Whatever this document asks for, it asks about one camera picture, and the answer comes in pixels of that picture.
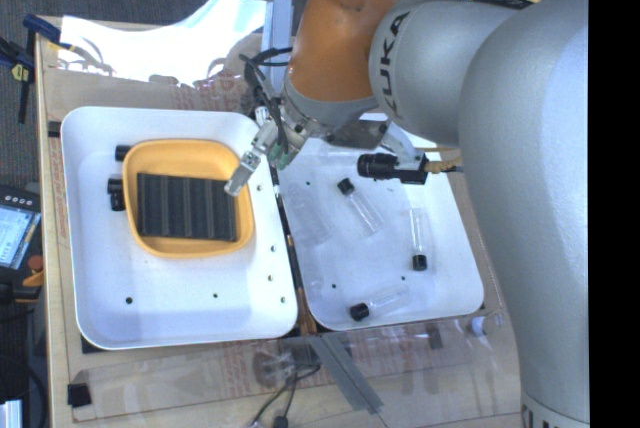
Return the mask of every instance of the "black ribbed insert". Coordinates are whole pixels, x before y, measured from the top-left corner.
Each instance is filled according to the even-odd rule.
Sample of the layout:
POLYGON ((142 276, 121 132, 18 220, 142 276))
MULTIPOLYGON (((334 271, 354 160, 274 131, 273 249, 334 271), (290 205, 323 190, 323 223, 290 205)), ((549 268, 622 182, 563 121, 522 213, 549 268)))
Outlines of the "black ribbed insert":
POLYGON ((234 199, 226 181, 138 174, 141 236, 236 241, 234 199))

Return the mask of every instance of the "black connector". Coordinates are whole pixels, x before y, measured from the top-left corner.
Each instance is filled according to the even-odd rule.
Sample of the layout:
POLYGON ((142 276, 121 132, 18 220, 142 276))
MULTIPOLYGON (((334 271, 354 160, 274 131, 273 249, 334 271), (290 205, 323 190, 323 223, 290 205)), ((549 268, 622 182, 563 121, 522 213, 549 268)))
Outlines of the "black connector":
POLYGON ((397 169, 398 159, 393 154, 363 154, 358 158, 358 174, 372 179, 400 179, 403 184, 424 184, 428 175, 424 166, 428 161, 423 155, 415 170, 397 169))

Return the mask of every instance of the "white tray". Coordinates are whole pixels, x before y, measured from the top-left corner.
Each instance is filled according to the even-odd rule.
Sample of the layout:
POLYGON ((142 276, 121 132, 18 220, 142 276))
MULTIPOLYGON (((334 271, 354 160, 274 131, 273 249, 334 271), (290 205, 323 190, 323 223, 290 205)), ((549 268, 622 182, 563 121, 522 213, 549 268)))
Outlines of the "white tray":
POLYGON ((107 180, 116 145, 209 139, 240 156, 257 126, 237 113, 83 107, 62 124, 78 327, 93 345, 130 349, 280 337, 298 306, 271 175, 249 181, 255 232, 224 256, 166 259, 136 244, 107 180))
MULTIPOLYGON (((415 145, 433 146, 415 140, 415 145)), ((429 175, 424 186, 362 178, 355 165, 362 152, 366 151, 335 155, 335 147, 310 140, 280 172, 280 190, 314 318, 330 330, 351 330, 476 311, 484 288, 446 175, 429 175), (359 230, 336 186, 345 177, 383 216, 384 225, 373 235, 359 230), (410 208, 426 213, 426 271, 412 268, 410 208), (323 225, 326 239, 320 237, 323 225), (403 285, 409 287, 408 305, 380 317, 372 312, 361 321, 351 318, 350 306, 403 285)), ((440 159, 437 154, 429 158, 440 159)))

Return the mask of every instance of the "robotic arm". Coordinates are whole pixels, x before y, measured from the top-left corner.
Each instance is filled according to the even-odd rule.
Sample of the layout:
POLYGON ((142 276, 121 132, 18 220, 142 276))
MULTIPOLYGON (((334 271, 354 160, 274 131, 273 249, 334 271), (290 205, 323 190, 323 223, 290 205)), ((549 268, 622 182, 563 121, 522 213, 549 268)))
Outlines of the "robotic arm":
POLYGON ((417 184, 426 158, 398 128, 459 147, 531 427, 590 425, 587 21, 588 0, 308 0, 272 117, 227 184, 311 137, 382 145, 360 175, 417 184), (388 121, 359 119, 372 109, 388 121))

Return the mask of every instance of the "screen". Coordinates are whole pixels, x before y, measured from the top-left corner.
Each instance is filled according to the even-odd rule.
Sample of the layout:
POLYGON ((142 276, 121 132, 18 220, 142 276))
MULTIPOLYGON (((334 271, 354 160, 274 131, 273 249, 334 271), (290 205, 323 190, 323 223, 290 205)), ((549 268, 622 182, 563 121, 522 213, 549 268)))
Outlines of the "screen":
POLYGON ((0 266, 20 266, 39 222, 40 213, 0 205, 0 266))

